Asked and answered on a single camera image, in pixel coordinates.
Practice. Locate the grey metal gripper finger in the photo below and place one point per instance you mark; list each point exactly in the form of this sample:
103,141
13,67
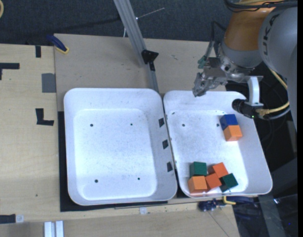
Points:
197,87
208,85

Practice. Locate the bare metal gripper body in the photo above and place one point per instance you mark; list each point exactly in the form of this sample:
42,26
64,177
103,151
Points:
219,71

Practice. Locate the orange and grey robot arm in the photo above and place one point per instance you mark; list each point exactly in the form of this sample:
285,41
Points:
250,28

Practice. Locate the blue cube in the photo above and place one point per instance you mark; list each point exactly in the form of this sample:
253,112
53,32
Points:
228,120

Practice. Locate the orange cube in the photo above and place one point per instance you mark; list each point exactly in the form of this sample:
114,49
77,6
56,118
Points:
197,184
233,132
212,180
219,169

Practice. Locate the white plastic tray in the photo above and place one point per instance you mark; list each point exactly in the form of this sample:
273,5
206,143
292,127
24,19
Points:
200,142
114,152

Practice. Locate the green cube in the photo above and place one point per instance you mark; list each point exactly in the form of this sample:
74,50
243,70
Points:
230,180
198,168

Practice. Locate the black cylinder on white bracket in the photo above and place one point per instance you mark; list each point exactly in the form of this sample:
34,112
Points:
250,108

